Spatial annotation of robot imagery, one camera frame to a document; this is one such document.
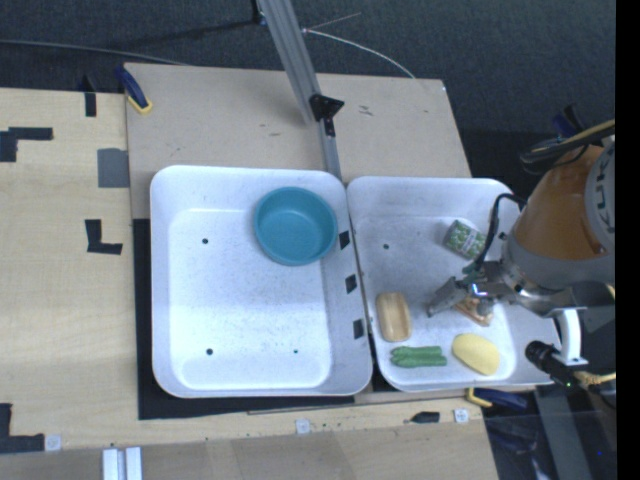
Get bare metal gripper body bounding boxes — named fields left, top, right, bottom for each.
left=468, top=260, right=575, bottom=319

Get orange pizza slice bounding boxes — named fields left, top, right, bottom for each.
left=454, top=299, right=496, bottom=328

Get white plastic tray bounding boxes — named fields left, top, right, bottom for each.
left=345, top=175, right=564, bottom=394
left=149, top=163, right=375, bottom=400

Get yellow potato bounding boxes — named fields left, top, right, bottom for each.
left=451, top=332, right=501, bottom=377

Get tan bread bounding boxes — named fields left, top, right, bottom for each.
left=375, top=291, right=413, bottom=344

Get green printed can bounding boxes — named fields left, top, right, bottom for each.
left=442, top=218, right=488, bottom=261

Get green bean pods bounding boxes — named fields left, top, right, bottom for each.
left=389, top=344, right=448, bottom=370

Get teal bowl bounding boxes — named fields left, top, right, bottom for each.
left=252, top=185, right=340, bottom=268

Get brown cardboard board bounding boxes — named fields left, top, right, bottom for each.
left=123, top=62, right=485, bottom=411

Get black cylinder on white bracket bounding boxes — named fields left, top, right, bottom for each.
left=524, top=306, right=592, bottom=390

